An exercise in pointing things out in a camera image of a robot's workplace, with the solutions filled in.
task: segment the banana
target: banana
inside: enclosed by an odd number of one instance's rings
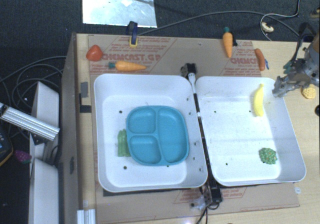
[[[253,109],[255,111],[255,114],[257,116],[263,116],[264,115],[264,106],[263,106],[263,101],[264,101],[264,86],[263,84],[260,84],[260,87],[256,90],[254,94],[254,99],[253,99]]]

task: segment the black floor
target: black floor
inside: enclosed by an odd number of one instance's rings
[[[252,11],[293,15],[297,7],[297,0],[154,0],[154,3],[158,27],[210,12]],[[319,0],[301,0],[298,17],[281,20],[296,32],[304,22],[319,30],[319,21],[309,17],[309,13],[319,5]],[[221,38],[223,27],[229,26],[237,39],[266,40],[260,31],[260,18],[260,15],[248,13],[212,15],[148,35]],[[275,28],[275,32],[270,34],[272,40],[297,39],[285,26],[270,22],[270,19],[266,21]],[[29,63],[47,57],[65,56],[71,32],[124,34],[125,31],[125,27],[83,24],[82,0],[0,0],[0,81]],[[59,69],[64,64],[63,60],[50,60],[48,63]],[[4,81],[9,95],[13,92],[18,74]],[[25,73],[24,78],[39,78],[47,74],[47,68],[37,67]],[[50,79],[59,85],[59,76]],[[33,91],[24,97],[32,104]],[[0,84],[0,102],[13,104],[3,83]],[[29,111],[22,103],[18,106]],[[15,128],[10,132],[14,148],[28,151],[29,142],[21,135],[14,136],[16,132]],[[0,223],[28,222],[28,172],[29,166],[19,163],[14,157],[0,167]]]

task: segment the blue divided plate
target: blue divided plate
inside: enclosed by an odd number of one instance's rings
[[[142,106],[127,116],[132,158],[144,165],[173,165],[186,159],[189,139],[182,114],[168,106]]]

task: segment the green object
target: green object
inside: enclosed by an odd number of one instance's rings
[[[109,62],[109,69],[115,68],[116,64],[113,62]]]
[[[129,147],[128,147],[128,142],[126,139],[126,130],[123,129],[119,131],[118,133],[118,156],[123,157],[123,156],[131,156],[129,152]]]
[[[229,27],[224,27],[223,31],[224,31],[225,33],[228,33],[228,32],[230,32],[230,28],[229,28]]]
[[[259,156],[261,161],[266,164],[275,164],[277,161],[276,152],[271,148],[260,149]]]

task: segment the white tray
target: white tray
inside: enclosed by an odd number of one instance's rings
[[[264,115],[253,96],[263,83]],[[270,78],[201,77],[196,82],[211,169],[225,186],[296,182],[306,166],[283,98],[272,94]],[[276,164],[262,163],[259,150],[276,151]]]
[[[198,118],[190,83],[180,76],[103,74],[94,82],[98,176],[111,192],[199,187],[207,180]],[[189,135],[189,154],[180,164],[145,166],[118,157],[117,135],[129,112],[139,106],[178,109]]]
[[[264,83],[264,116],[253,110],[253,95]],[[305,164],[283,98],[272,95],[274,80],[252,77],[201,77],[196,90],[215,179],[225,186],[296,182]],[[103,74],[94,82],[98,176],[111,192],[199,187],[207,179],[192,87],[166,75]],[[117,135],[129,112],[139,106],[178,109],[186,122],[189,155],[180,164],[145,166],[118,157]],[[276,151],[276,164],[262,163],[259,150]]]

